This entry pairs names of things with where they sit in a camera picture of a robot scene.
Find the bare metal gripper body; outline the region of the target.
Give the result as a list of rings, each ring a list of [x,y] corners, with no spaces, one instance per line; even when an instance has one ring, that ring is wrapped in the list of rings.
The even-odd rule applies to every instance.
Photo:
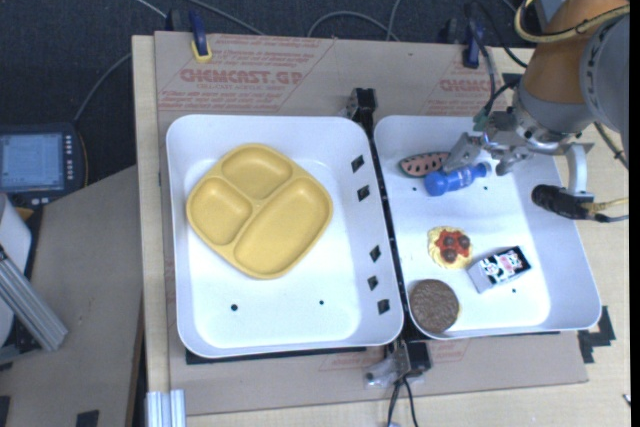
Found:
[[[560,146],[561,135],[549,131],[526,111],[496,111],[488,118],[484,141],[486,149],[493,153],[552,154]]]

